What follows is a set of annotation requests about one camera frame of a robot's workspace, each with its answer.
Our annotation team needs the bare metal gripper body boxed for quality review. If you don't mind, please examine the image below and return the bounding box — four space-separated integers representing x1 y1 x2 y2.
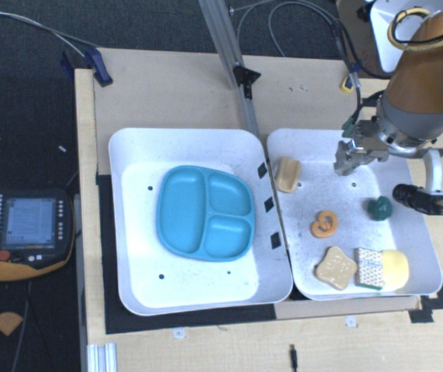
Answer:
351 119 435 161

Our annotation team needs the green broccoli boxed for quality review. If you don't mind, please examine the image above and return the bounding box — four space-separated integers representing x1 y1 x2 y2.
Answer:
367 195 394 222

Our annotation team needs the beige bread bun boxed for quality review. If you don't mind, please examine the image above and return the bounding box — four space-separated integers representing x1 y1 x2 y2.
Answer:
275 156 303 194

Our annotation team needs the white plastic tray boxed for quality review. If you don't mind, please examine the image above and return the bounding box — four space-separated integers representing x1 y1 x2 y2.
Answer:
266 128 443 301
108 127 294 317

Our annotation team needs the orange pretzel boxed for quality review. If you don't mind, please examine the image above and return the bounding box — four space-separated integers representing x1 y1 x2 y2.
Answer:
310 210 339 240

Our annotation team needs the beige toast slice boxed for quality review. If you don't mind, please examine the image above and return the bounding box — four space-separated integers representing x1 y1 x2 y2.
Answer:
314 246 358 291

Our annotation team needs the white patterned packet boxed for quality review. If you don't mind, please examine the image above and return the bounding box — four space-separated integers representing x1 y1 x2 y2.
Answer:
354 247 385 290

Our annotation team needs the pale yellow rounded block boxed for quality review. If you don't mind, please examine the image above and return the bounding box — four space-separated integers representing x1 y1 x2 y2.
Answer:
380 249 410 289

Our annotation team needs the blue divided plate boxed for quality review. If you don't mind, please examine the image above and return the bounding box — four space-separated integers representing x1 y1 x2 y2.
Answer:
156 164 256 263

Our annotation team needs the brown cardboard board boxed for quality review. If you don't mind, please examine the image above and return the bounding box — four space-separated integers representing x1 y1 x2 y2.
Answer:
92 46 424 321

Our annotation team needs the orange pizza slice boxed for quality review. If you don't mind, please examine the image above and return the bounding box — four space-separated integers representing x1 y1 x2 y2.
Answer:
0 311 25 337

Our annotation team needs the black cylinder on white bracket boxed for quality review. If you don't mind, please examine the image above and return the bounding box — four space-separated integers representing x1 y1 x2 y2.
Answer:
392 147 443 217

